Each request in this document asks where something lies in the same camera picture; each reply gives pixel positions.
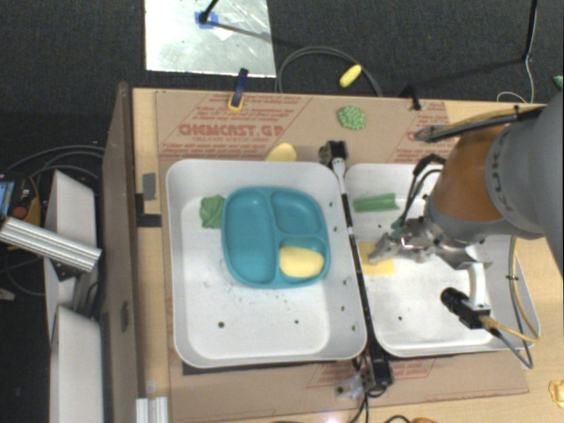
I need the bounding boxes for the yellow toy corn cob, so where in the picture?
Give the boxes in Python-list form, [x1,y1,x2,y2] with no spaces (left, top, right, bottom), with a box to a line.
[338,63,363,89]

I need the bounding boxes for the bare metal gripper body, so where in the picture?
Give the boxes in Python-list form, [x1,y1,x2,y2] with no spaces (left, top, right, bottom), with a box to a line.
[395,216,493,271]

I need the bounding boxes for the yellow cheese slice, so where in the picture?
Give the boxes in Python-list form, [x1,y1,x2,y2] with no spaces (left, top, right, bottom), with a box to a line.
[357,241,397,278]

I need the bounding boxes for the yellow toy lemon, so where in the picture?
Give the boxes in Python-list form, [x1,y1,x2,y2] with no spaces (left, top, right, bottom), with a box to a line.
[264,142,298,163]

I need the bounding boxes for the yellow toy potato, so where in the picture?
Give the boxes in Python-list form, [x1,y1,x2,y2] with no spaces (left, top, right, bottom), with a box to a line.
[278,245,326,279]

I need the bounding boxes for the thin black and white rod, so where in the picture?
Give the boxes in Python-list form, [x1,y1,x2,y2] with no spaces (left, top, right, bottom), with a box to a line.
[333,158,385,361]

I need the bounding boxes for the blue divided plate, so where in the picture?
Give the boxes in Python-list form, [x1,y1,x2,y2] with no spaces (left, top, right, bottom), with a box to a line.
[220,185,332,290]

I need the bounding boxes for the white plastic tray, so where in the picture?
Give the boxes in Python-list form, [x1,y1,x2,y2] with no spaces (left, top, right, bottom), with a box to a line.
[343,161,541,359]
[165,158,369,369]

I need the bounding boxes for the green dotted toy peas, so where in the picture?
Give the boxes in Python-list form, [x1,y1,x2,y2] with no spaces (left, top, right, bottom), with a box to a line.
[336,105,367,132]

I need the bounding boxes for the green celery stick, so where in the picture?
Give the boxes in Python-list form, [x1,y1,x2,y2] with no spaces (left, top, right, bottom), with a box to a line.
[352,192,400,213]

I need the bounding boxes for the black cylinder on white bracket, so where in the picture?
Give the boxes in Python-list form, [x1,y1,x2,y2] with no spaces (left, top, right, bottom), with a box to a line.
[440,260,494,330]

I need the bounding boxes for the brown cardboard board red print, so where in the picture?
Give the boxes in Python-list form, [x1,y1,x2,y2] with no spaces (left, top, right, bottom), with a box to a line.
[153,89,531,414]

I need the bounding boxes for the green lettuce leaf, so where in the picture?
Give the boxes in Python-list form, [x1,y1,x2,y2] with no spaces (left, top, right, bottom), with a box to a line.
[198,194,227,230]

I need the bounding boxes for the black block with thin wires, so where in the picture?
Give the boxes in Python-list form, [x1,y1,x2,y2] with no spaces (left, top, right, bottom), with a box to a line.
[352,353,394,397]
[318,139,350,166]

